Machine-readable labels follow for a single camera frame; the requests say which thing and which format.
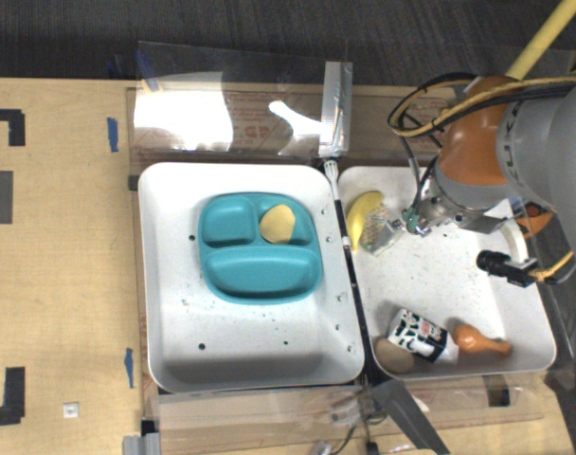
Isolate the teal divided plate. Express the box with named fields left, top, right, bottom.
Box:
left=196, top=192, right=324, bottom=306

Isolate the yellow banana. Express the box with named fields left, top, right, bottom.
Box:
left=345, top=190, right=386, bottom=251

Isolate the black cylinder on white bracket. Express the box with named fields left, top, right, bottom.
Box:
left=476, top=218, right=539, bottom=288

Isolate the yellow round biscuit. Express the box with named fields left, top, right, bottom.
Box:
left=259, top=204, right=297, bottom=245

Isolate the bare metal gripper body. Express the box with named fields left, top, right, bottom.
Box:
left=404, top=195, right=507, bottom=236

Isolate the white plastic tray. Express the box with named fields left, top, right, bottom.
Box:
left=136, top=161, right=367, bottom=394
left=337, top=165, right=558, bottom=381

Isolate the black and white carton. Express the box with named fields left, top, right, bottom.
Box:
left=387, top=308, right=459, bottom=365

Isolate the patterned tan packet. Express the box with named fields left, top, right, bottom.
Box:
left=362, top=203, right=391, bottom=249

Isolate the orange chicken drumstick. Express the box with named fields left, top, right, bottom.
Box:
left=452, top=323, right=513, bottom=355

